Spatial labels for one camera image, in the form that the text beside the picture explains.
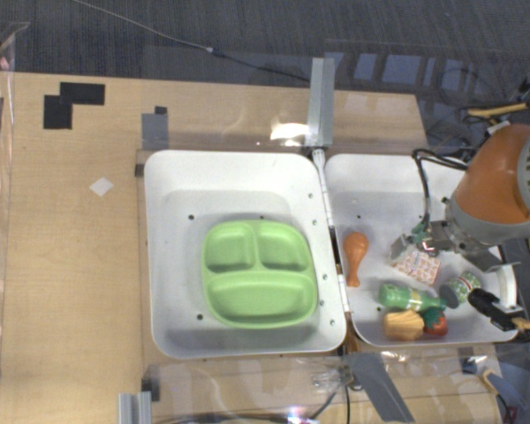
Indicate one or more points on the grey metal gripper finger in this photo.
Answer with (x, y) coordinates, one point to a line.
(402, 246)
(427, 246)

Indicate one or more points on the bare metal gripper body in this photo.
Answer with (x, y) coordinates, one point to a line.
(449, 236)

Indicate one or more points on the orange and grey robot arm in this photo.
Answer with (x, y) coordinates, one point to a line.
(494, 170)

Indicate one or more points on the white packet with red print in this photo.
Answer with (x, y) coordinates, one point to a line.
(419, 270)

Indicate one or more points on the orange toy chicken drumstick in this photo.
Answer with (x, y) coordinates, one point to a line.
(355, 247)

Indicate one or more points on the green and white can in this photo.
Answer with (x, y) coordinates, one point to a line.
(461, 285)

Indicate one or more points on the green toy bottle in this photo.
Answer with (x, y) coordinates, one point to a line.
(397, 296)

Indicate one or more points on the white plastic tray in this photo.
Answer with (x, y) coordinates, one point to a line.
(176, 254)
(380, 192)

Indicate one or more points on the red toy strawberry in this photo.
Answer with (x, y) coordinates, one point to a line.
(437, 324)

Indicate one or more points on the tan toy bread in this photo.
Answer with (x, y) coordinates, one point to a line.
(402, 325)

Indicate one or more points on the green divided plate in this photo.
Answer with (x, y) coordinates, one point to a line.
(260, 294)

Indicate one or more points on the black cylinder on white bracket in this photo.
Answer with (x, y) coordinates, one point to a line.
(490, 305)

